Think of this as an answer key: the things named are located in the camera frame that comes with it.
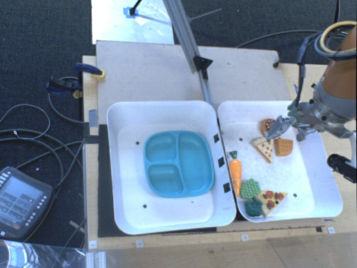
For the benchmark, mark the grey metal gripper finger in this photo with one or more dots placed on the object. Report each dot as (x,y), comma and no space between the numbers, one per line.
(304,134)
(277,127)

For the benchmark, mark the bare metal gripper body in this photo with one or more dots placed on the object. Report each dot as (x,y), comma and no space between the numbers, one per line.
(308,116)

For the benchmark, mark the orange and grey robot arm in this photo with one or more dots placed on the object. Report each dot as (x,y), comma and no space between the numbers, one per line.
(340,74)

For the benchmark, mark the brown doughnut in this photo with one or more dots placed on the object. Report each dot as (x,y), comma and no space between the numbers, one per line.
(267,126)

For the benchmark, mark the orange waffle biscuit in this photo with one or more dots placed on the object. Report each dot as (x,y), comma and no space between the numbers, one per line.
(283,147)

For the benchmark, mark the pale pizza slice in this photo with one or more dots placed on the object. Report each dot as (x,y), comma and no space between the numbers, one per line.
(265,149)

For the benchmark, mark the white plastic tray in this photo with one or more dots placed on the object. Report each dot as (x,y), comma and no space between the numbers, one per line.
(128,177)
(301,183)

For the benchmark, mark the orange carrot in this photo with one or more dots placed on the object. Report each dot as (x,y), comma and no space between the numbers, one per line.
(236,172)

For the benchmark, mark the thin black rod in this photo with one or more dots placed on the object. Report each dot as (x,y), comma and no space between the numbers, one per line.
(226,160)

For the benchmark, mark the green grapes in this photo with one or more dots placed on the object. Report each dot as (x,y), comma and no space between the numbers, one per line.
(250,189)

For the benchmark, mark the yellow pepperoni pizza slice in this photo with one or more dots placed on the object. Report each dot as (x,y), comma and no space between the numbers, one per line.
(272,200)

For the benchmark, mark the dark green broccoli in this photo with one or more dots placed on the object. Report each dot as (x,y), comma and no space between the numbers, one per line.
(253,207)

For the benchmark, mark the blue divided plate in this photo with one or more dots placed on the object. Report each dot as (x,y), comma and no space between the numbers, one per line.
(189,163)

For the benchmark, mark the pale flat board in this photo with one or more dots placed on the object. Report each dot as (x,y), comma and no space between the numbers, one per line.
(145,74)

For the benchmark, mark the black cylinder on white bracket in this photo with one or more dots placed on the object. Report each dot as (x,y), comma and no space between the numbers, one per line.
(338,163)

